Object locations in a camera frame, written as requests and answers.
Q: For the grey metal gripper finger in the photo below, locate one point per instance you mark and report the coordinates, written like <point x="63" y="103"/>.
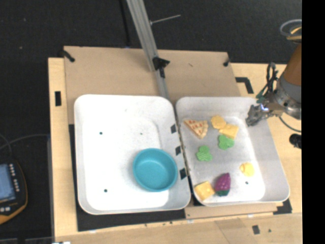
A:
<point x="252" y="113"/>
<point x="259" y="117"/>

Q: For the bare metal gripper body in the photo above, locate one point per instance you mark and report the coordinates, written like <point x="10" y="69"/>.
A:
<point x="285" y="107"/>

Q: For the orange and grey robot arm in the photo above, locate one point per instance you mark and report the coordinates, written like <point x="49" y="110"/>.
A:
<point x="293" y="67"/>

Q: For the yellow cheese wedge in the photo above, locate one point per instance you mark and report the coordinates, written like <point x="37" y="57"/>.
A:
<point x="204" y="190"/>
<point x="229" y="131"/>

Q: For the yellow round biscuit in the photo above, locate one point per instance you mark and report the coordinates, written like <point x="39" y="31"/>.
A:
<point x="218" y="122"/>
<point x="247" y="169"/>

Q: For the green broccoli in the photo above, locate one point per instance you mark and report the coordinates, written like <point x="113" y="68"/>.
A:
<point x="203" y="154"/>
<point x="225" y="142"/>

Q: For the toy pizza slice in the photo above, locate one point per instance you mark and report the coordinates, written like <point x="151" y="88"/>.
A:
<point x="198" y="129"/>

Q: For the white plastic tray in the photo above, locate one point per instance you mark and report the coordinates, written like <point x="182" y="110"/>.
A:
<point x="223" y="165"/>
<point x="114" y="161"/>

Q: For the purple grapes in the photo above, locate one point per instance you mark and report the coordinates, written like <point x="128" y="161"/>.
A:
<point x="223" y="183"/>

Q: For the blue bowl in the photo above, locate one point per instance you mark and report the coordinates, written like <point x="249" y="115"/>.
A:
<point x="155" y="170"/>

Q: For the brown cardboard board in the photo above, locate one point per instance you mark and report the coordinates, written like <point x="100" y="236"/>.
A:
<point x="106" y="72"/>

